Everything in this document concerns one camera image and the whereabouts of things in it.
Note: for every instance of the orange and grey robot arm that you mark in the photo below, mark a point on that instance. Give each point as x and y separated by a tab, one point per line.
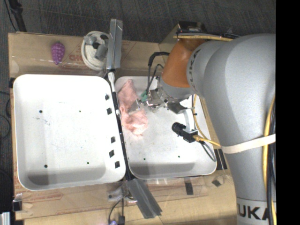
234	90

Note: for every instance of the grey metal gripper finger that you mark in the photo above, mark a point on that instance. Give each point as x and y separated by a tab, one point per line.
134	105

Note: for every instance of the pink cloth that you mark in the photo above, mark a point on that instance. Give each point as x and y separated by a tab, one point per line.
136	121

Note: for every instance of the white plastic tray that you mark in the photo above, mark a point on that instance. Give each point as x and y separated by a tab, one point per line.
164	149
65	135

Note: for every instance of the thin black and white rod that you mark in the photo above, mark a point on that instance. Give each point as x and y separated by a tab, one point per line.
116	102

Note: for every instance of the black cylinder on white bracket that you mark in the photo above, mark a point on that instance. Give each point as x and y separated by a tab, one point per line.
179	127

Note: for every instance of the brown cardboard board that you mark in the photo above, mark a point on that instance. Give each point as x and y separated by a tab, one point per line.
35	55

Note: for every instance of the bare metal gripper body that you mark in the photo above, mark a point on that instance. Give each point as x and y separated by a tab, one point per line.
156	99

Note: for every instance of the purple grapes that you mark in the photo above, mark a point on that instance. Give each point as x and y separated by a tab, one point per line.
57	52

